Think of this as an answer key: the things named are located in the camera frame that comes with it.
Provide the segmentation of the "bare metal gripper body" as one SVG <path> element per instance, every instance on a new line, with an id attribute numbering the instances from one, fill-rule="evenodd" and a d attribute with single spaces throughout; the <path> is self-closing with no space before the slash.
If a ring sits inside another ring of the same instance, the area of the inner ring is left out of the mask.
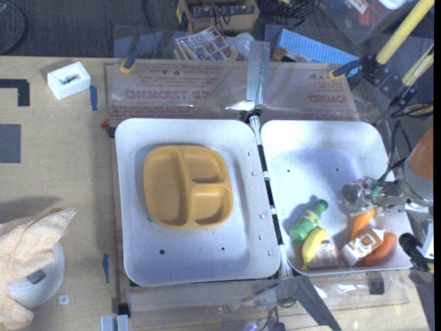
<path id="1" fill-rule="evenodd" d="M 373 204 L 383 209 L 392 209 L 404 206 L 406 198 L 400 191 L 397 181 L 385 181 L 377 184 L 373 189 Z"/>

